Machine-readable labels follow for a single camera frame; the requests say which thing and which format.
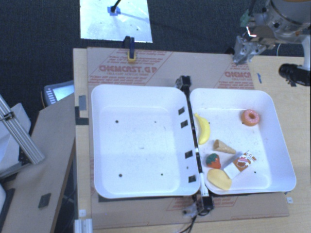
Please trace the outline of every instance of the yellow banana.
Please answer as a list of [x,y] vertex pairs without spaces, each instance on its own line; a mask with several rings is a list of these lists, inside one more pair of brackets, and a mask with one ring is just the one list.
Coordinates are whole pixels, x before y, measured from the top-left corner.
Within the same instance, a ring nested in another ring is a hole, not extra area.
[[199,116],[197,113],[195,113],[194,116],[198,119],[200,124],[201,132],[199,136],[199,145],[202,145],[208,141],[210,136],[209,123],[205,118]]

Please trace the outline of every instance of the strawberry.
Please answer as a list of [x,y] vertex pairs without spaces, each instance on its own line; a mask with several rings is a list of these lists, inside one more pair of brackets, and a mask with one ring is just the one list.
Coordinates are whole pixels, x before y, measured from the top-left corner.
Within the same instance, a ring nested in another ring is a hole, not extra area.
[[219,159],[219,155],[213,153],[213,154],[210,154],[206,160],[205,160],[205,163],[208,167],[211,167],[211,168],[221,168],[221,164],[220,164],[220,159]]

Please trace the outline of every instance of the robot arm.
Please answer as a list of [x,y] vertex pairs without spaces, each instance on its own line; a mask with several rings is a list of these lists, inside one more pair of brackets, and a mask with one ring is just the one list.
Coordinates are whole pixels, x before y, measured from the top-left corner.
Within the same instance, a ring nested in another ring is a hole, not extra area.
[[310,86],[310,31],[304,32],[310,29],[311,0],[266,0],[262,13],[251,16],[255,1],[252,0],[250,9],[241,18],[241,26],[247,31],[237,36],[233,61],[237,65],[246,63],[275,44],[302,44],[303,66],[283,65],[279,73],[291,85]]

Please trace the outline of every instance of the empty white tray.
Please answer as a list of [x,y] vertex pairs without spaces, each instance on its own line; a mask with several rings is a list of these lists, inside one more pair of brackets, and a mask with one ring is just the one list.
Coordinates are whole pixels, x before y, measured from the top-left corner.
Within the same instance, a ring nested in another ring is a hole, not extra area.
[[187,100],[173,87],[103,84],[91,94],[94,183],[106,198],[188,196],[200,178]]
[[[294,189],[296,177],[287,151],[276,110],[271,97],[257,90],[195,89],[190,94],[193,113],[210,122],[210,138],[199,145],[205,183],[216,194],[286,192]],[[242,124],[241,114],[253,109],[260,115],[259,124]],[[194,120],[199,135],[198,121]],[[213,150],[216,139],[237,151],[236,155]],[[246,151],[257,161],[232,180],[228,191],[215,187],[207,180],[210,169],[206,157],[216,153],[223,169]]]

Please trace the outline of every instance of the pink frosted donut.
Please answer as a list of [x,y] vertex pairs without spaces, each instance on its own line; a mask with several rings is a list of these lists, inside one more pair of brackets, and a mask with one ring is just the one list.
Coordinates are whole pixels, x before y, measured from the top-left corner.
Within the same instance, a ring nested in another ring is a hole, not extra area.
[[259,123],[259,115],[254,110],[246,110],[242,114],[242,122],[247,126],[254,126]]

